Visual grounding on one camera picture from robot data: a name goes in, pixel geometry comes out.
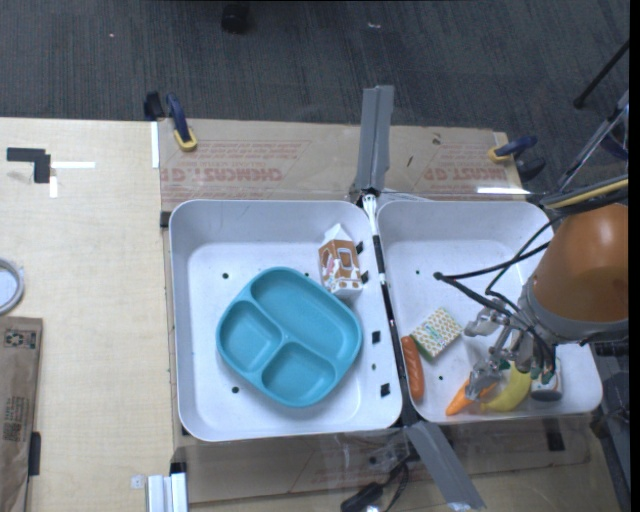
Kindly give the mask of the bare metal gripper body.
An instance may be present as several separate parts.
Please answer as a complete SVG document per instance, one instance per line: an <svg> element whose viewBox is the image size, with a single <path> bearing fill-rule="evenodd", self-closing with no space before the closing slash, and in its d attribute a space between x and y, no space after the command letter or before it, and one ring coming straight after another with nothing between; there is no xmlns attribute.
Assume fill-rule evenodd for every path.
<svg viewBox="0 0 640 512"><path fill-rule="evenodd" d="M555 374L555 338L540 324L527 328L507 325L492 346L492 358L513 363L522 374Z"/></svg>

